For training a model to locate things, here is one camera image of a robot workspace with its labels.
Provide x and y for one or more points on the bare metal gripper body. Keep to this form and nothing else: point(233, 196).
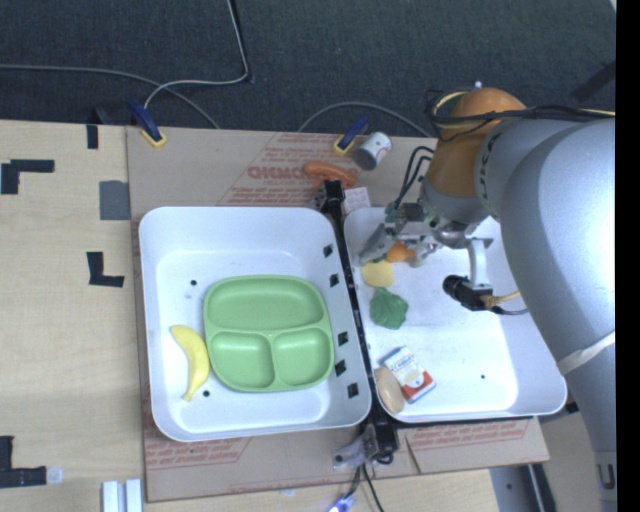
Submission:
point(417, 225)

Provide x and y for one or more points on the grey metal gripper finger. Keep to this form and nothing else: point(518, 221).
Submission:
point(420, 252)
point(376, 247)

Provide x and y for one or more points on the orange carrot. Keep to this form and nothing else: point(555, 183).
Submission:
point(398, 253)

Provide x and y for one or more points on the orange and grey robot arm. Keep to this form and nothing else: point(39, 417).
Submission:
point(550, 210)

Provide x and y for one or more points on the yellow round slice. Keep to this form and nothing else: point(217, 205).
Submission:
point(377, 274)

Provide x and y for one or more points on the white packet with red print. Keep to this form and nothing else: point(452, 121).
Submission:
point(357, 199)

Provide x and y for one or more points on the thin black and white rod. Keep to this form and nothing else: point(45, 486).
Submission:
point(356, 305)

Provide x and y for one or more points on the green lettuce leaf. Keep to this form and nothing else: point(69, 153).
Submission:
point(389, 309)

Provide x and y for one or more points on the white can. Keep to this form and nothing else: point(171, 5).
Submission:
point(372, 150)

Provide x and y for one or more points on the orange sausage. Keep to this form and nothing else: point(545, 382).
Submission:
point(330, 171)

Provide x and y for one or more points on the white plastic tray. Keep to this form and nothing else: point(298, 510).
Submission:
point(240, 235)
point(450, 360)

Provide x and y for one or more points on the white and red carton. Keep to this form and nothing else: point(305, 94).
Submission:
point(411, 375)

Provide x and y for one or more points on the green divided plate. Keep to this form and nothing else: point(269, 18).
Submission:
point(265, 330)

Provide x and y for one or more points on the beige bread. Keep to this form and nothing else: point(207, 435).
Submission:
point(389, 391)

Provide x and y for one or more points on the brown cardboard board, red print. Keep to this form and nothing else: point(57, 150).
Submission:
point(200, 165)

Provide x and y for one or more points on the yellow banana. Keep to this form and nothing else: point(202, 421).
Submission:
point(196, 357)

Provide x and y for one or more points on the black cylinder on white bracket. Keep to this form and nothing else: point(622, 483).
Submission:
point(467, 290)

